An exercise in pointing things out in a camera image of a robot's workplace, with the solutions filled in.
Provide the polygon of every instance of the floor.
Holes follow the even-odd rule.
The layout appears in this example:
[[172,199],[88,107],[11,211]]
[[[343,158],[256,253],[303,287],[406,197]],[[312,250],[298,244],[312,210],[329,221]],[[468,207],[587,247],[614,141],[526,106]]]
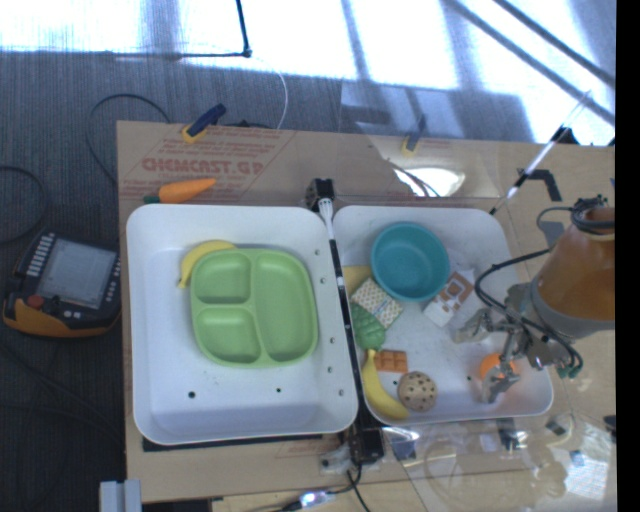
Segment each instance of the floor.
[[[614,0],[243,0],[246,41],[238,3],[213,5],[3,7],[1,275],[43,226],[117,241],[117,119],[222,103],[222,124],[402,135],[422,119],[429,137],[535,143],[564,125],[615,142]],[[126,476],[119,329],[0,326],[1,512],[98,510],[99,483]]]

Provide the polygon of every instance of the green divided plate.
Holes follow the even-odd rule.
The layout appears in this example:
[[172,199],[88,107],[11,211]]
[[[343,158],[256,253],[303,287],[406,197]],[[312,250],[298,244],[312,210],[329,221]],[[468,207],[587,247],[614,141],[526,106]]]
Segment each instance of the green divided plate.
[[200,258],[191,276],[198,346],[213,361],[246,368],[291,364],[318,342],[307,269],[271,249],[227,249]]

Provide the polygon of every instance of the banana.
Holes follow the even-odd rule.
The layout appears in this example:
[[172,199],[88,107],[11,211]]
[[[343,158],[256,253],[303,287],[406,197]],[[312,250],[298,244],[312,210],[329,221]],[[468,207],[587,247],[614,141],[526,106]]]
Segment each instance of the banana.
[[380,377],[378,376],[378,370],[376,369],[376,364],[373,360],[375,355],[375,350],[367,350],[367,360],[365,361],[361,372],[364,395],[369,404],[376,411],[394,420],[404,420],[409,417],[409,409],[393,398],[382,387]]
[[235,247],[236,246],[231,242],[225,242],[224,240],[210,240],[191,249],[187,255],[182,258],[182,263],[180,264],[180,282],[178,283],[178,287],[186,288],[189,278],[191,277],[193,267],[205,254],[222,251],[224,249],[235,249]]

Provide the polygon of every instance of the teal bowl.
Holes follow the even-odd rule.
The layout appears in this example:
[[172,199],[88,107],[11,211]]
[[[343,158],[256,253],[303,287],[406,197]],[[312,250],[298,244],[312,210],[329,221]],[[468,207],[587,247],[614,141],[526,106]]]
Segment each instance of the teal bowl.
[[378,285],[396,300],[432,299],[449,278],[449,256],[440,239],[412,222],[380,232],[371,249],[371,271]]

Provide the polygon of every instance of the cookie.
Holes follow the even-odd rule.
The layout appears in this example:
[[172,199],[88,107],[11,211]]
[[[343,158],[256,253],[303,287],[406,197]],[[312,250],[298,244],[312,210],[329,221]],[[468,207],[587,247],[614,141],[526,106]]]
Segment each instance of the cookie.
[[398,398],[412,411],[428,411],[436,404],[437,396],[436,383],[425,373],[405,373],[398,383]]

